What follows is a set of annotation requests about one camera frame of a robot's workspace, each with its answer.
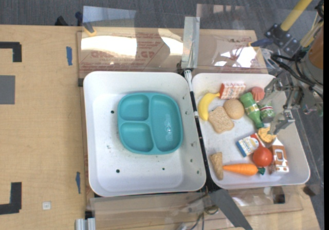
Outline orange and white carton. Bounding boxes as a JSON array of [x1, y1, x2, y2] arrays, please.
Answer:
[[219, 82, 247, 100]]

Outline green can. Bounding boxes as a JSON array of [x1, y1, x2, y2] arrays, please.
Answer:
[[259, 104, 276, 124]]

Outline blue divided plate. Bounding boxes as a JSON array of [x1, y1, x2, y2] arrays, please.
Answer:
[[117, 92, 184, 155]]

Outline yellow post on metal base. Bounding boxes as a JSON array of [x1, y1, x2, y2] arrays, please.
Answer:
[[264, 0, 324, 54]]

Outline brown cardboard board red print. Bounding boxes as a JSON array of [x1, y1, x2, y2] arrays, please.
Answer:
[[76, 27, 304, 216]]

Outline orange carrot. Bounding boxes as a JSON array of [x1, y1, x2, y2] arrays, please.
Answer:
[[222, 163, 266, 176]]

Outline blue and white carton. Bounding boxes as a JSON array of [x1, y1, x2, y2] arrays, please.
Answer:
[[235, 133, 266, 158]]

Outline white plastic tray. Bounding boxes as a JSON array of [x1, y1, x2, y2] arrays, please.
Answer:
[[191, 73, 311, 190], [82, 70, 207, 198]]

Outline red tomato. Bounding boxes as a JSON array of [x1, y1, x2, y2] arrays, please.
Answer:
[[251, 145, 273, 168]]

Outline brown and white carton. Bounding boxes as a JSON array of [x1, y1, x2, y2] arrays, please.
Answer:
[[268, 137, 290, 173]]

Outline green bottle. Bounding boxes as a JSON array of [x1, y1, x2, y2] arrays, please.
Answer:
[[239, 92, 265, 130]]

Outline tan bread roll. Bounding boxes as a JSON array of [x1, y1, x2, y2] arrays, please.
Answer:
[[223, 98, 245, 120]]

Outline tan ice cream cone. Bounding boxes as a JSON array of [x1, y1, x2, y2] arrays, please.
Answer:
[[209, 152, 225, 181]]

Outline brown bread slice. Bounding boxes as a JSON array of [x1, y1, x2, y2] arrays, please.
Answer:
[[207, 106, 235, 134]]

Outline yellow banana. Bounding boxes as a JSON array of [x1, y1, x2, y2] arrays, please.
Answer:
[[197, 92, 221, 122]]

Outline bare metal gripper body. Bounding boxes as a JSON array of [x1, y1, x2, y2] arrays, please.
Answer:
[[282, 79, 324, 118]]

